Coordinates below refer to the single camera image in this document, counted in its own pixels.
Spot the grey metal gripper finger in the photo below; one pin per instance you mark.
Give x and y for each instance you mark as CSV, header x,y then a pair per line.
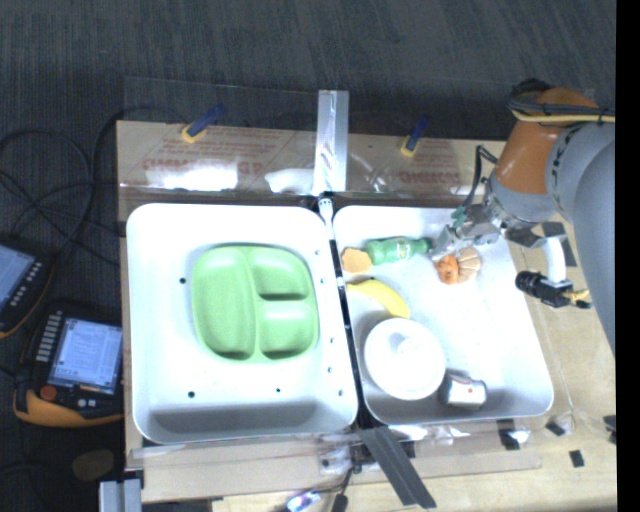
x,y
463,244
442,244

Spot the white bowl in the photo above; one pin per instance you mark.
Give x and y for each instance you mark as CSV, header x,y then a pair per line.
x,y
405,360

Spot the black cylinder on white bracket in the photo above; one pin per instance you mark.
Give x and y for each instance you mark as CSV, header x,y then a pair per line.
x,y
544,289

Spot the yellow banana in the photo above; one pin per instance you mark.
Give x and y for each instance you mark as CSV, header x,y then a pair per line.
x,y
385,295

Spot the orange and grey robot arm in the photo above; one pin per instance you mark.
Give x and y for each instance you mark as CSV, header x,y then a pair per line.
x,y
585,200

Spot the green plastic bottle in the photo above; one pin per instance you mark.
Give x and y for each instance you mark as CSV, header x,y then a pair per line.
x,y
392,250

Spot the beige toy bread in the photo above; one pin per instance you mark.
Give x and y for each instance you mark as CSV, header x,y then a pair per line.
x,y
471,262

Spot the green divided plate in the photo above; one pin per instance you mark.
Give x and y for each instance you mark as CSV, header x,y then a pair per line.
x,y
225,300

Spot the brown cardboard board red print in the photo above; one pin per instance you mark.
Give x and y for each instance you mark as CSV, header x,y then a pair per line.
x,y
575,380

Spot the orange toy croissant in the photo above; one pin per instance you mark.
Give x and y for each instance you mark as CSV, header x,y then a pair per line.
x,y
447,270

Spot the white plastic tray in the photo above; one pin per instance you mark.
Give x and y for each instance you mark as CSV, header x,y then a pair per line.
x,y
160,320
490,340

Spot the orange round biscuit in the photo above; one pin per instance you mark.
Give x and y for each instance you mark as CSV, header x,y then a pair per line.
x,y
356,260

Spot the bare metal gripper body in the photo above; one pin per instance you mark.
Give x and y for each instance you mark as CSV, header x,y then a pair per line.
x,y
481,226

